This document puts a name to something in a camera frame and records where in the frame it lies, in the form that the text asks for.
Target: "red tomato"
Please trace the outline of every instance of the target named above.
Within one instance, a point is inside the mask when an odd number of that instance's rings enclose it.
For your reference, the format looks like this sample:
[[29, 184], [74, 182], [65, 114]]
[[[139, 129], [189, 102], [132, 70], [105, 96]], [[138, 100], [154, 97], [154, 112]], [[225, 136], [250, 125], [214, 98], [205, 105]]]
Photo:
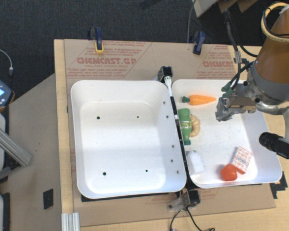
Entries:
[[221, 177], [225, 181], [236, 180], [237, 179], [236, 167], [233, 166], [232, 164], [227, 164], [221, 170]]

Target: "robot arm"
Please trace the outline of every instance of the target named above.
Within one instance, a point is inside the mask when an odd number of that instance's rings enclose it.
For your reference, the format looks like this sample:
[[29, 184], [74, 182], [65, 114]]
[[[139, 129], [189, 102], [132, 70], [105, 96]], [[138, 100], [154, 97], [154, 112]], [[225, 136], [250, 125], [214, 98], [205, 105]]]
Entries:
[[[266, 16], [271, 10], [281, 7], [283, 9], [277, 21], [269, 30]], [[242, 69], [239, 65], [236, 76], [222, 88], [225, 94], [219, 98], [215, 115], [218, 121], [229, 120], [234, 114], [246, 111], [254, 113], [256, 110], [283, 115], [286, 123], [285, 137], [264, 133], [260, 136], [260, 143], [280, 156], [289, 158], [289, 108], [279, 108], [280, 104], [289, 101], [289, 5], [278, 2], [268, 7], [263, 13], [261, 26], [267, 39], [259, 55]], [[236, 60], [240, 64], [238, 55], [236, 51]], [[247, 70], [248, 77], [244, 83], [239, 84], [239, 74], [243, 70]]]

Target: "gray floor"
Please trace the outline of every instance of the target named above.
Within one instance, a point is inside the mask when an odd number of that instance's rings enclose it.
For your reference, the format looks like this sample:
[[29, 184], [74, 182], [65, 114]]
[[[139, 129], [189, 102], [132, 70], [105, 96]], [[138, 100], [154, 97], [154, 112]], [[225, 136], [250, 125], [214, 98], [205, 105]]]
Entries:
[[[259, 0], [246, 12], [230, 12], [245, 45], [262, 45], [260, 18], [276, 0]], [[0, 48], [12, 58], [16, 98], [54, 72], [53, 40], [86, 39], [99, 26], [103, 39], [185, 42], [192, 0], [0, 0]], [[191, 33], [204, 31], [205, 43], [230, 44], [218, 5], [200, 18], [192, 14]], [[0, 79], [9, 83], [9, 62], [0, 53]]]

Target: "orange carrot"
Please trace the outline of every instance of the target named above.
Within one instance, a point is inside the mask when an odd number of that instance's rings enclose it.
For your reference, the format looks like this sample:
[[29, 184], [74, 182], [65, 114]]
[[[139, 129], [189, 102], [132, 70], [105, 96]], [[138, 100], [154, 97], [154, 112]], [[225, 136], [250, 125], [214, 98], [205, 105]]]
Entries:
[[182, 98], [183, 103], [189, 102], [191, 105], [200, 105], [200, 104], [210, 103], [215, 100], [216, 98], [214, 97], [201, 96], [201, 95], [191, 95], [189, 98], [187, 97]]

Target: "green bottle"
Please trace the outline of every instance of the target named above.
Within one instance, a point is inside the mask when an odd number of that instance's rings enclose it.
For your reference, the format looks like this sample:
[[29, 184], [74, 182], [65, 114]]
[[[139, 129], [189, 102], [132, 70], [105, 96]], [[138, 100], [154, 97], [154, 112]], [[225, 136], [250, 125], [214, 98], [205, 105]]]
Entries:
[[191, 114], [191, 112], [187, 108], [178, 110], [180, 128], [181, 128], [181, 133], [183, 136], [184, 145], [190, 145], [191, 144], [191, 141], [189, 139], [189, 134], [192, 131], [192, 123], [191, 123], [190, 114]]

